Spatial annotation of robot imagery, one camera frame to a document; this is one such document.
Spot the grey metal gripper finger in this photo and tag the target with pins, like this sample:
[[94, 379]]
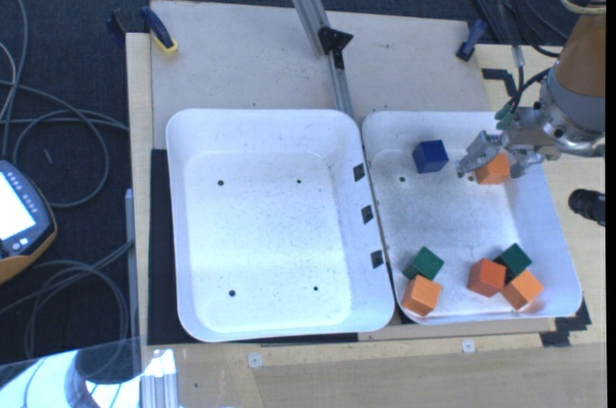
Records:
[[476, 156], [523, 161]]

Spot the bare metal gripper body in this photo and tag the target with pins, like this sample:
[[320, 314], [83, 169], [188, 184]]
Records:
[[544, 132]]

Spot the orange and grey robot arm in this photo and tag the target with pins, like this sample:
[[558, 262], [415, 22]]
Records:
[[583, 59]]

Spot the orange cube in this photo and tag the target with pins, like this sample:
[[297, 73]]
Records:
[[421, 295], [523, 289], [486, 277], [495, 171]]

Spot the blue cube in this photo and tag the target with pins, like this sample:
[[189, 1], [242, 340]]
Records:
[[429, 157]]

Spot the white plastic tray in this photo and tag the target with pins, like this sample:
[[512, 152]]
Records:
[[457, 223], [269, 228]]

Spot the green cube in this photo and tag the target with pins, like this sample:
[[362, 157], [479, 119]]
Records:
[[426, 262], [516, 258]]

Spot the pale wood board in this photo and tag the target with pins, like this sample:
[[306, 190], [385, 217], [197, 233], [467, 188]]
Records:
[[240, 59]]

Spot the black cylinder on white bracket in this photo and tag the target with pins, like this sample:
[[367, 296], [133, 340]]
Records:
[[588, 204]]

